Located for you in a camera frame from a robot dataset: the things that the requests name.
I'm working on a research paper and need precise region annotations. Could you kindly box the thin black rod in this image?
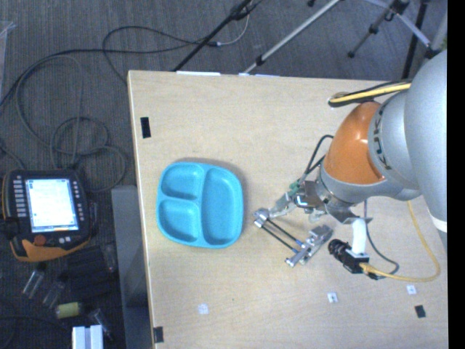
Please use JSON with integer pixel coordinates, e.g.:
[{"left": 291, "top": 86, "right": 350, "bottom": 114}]
[
  {"left": 260, "top": 225, "right": 296, "bottom": 252},
  {"left": 269, "top": 220, "right": 304, "bottom": 246}
]

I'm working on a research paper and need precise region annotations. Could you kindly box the blue divided plate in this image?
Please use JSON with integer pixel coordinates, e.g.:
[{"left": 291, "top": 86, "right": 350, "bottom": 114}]
[{"left": 155, "top": 161, "right": 245, "bottom": 250}]

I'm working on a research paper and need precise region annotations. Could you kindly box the black cylinder on white bracket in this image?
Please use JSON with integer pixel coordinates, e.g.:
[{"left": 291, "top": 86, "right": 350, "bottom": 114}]
[{"left": 328, "top": 218, "right": 371, "bottom": 274}]

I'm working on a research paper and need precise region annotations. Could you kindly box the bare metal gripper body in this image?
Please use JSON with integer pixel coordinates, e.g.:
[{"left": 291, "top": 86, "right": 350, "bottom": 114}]
[{"left": 293, "top": 180, "right": 373, "bottom": 225}]

